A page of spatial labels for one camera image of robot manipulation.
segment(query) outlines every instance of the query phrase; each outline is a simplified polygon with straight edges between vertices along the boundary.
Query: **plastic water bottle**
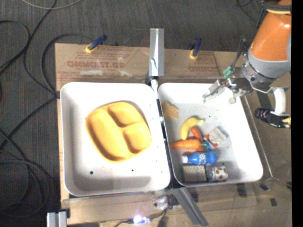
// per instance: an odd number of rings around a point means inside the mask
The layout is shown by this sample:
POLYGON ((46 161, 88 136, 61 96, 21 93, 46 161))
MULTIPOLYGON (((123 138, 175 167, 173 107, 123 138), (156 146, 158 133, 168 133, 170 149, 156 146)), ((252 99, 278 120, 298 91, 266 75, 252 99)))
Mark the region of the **plastic water bottle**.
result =
POLYGON ((217 155, 213 152, 196 152, 190 156, 182 156, 181 161, 183 164, 192 163, 195 165, 211 165, 217 162, 217 155))

